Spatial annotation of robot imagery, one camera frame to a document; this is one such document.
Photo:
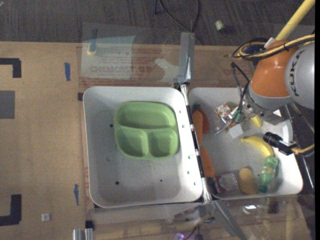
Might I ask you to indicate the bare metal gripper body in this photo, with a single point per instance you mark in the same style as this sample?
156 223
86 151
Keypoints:
247 112

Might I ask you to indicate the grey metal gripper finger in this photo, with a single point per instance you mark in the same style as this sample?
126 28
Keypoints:
222 130
225 120

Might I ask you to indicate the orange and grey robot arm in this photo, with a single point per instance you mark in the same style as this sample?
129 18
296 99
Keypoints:
271 79

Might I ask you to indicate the small yellow banana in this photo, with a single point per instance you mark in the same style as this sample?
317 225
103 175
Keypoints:
257 121

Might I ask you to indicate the white cube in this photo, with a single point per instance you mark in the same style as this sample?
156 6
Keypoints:
235 131

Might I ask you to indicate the dark orange carrot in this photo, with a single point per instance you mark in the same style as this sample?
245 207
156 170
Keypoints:
206 124

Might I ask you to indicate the white plastic tray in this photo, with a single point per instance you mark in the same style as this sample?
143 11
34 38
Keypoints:
232 156
140 181

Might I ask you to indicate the red and white packet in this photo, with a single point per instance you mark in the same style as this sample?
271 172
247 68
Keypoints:
228 182

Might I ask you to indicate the yellow oval toy bread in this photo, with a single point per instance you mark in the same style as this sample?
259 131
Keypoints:
247 181

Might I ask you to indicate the green plastic bottle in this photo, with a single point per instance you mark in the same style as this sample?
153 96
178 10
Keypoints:
268 170

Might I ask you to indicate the green divided plate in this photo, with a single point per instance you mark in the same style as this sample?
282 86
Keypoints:
146 129

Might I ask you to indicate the brown cardboard board red print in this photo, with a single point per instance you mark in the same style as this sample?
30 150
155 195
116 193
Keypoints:
160 66

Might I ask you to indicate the small white square block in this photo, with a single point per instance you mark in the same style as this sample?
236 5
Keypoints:
45 217

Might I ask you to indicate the black cylinder on white bracket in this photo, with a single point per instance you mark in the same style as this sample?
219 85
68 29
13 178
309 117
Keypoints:
275 140

